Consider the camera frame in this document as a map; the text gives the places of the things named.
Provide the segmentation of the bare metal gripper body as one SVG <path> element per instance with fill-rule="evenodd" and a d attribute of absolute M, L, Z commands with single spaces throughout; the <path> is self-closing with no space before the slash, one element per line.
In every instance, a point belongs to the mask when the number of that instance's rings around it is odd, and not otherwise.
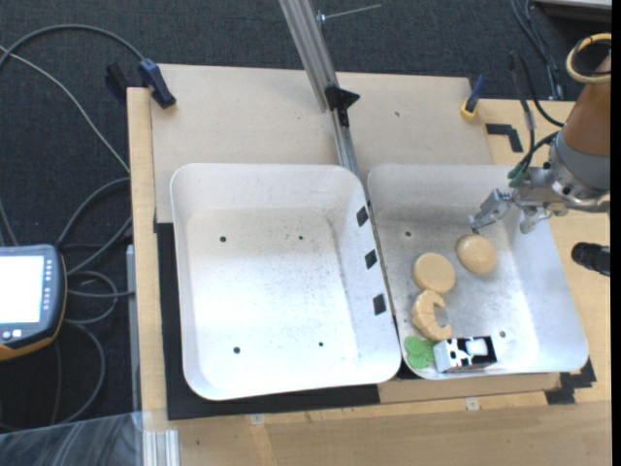
<path fill-rule="evenodd" d="M 512 191 L 512 201 L 524 213 L 564 216 L 570 211 L 608 214 L 608 190 L 586 184 L 561 167 L 530 167 Z"/>

